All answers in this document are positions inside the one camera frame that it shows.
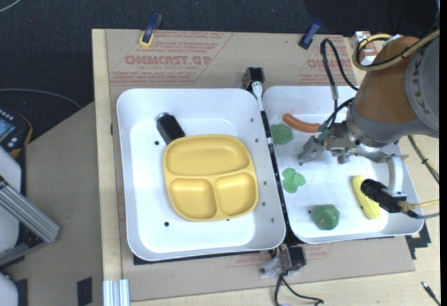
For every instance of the brown cardboard board red print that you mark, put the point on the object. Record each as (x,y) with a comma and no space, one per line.
(174,60)

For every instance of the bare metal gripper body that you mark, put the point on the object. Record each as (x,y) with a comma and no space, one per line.
(340,138)

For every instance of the green broccoli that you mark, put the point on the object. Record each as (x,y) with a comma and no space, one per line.
(293,180)

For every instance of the orange and white carton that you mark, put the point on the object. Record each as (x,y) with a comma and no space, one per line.
(365,49)

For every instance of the black cylinder on white bracket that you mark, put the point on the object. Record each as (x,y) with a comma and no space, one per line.
(379,193)

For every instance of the green grapes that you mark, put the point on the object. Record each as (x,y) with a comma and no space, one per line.
(281,133)

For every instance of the thin black and white rod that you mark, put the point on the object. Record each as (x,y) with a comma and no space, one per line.
(276,165)

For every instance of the white plastic tray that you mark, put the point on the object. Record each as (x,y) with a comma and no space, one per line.
(195,234)
(335,193)

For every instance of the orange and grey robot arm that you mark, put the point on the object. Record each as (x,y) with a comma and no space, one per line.
(387,88)

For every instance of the black bottle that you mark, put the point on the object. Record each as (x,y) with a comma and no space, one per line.
(169,128)

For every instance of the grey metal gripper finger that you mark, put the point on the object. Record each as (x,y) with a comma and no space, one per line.
(309,151)
(344,158)

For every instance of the green pepper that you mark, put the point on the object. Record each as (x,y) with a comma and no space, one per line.
(325,217)

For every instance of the yellow corn cob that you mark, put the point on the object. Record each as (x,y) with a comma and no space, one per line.
(363,203)

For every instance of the yellow divided plate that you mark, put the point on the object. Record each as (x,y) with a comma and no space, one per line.
(209,175)

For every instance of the orange sausage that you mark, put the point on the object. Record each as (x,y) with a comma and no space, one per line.
(298,122)

